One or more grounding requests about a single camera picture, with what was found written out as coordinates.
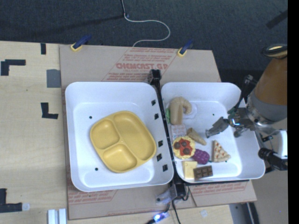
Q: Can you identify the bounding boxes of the yellow spaghetti with meatballs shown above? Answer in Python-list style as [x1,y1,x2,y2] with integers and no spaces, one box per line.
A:
[172,135,196,160]

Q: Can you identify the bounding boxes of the tan croissant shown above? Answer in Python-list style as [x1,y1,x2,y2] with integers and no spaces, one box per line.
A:
[170,96,193,115]

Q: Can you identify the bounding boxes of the black block with thin wires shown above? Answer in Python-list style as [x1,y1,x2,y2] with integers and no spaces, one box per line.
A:
[146,69,163,86]
[171,180,188,200]

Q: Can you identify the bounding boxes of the brown chocolate bar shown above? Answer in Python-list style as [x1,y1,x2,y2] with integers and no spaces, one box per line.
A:
[192,165,214,182]

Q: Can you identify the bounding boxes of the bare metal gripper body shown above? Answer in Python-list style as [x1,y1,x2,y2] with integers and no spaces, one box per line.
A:
[229,107,270,139]

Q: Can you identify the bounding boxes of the white packet with red print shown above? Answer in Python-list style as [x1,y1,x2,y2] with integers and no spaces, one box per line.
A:
[170,124,187,141]

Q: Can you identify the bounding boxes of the thin black rod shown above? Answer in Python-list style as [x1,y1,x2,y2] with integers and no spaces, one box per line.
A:
[154,77,182,189]

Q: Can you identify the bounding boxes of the black cylinder on white bracket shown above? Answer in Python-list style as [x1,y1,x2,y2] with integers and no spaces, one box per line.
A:
[257,129,288,171]

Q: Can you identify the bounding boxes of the brown cardboard board, red print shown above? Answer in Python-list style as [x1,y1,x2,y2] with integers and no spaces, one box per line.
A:
[58,44,258,220]

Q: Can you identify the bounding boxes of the white plastic tray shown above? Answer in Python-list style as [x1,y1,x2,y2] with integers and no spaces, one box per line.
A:
[160,81,266,184]
[64,81,175,193]

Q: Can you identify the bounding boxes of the yellow cheese wedge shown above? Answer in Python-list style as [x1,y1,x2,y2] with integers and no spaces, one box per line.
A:
[181,160,199,180]

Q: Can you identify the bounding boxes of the tan sandwich with green lettuce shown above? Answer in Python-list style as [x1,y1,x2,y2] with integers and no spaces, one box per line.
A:
[165,103,185,126]

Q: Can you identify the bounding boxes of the tan waffle cone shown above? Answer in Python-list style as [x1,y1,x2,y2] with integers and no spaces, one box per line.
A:
[186,127,207,147]

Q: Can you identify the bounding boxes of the purple grapes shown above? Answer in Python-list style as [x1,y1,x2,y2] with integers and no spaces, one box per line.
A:
[192,148,211,165]

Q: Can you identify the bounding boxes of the yellow divided plate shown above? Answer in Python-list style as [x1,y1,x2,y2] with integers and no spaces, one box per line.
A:
[89,110,157,174]

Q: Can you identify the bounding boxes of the pizza slice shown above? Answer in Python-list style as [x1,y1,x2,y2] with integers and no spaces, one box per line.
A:
[211,140,232,163]

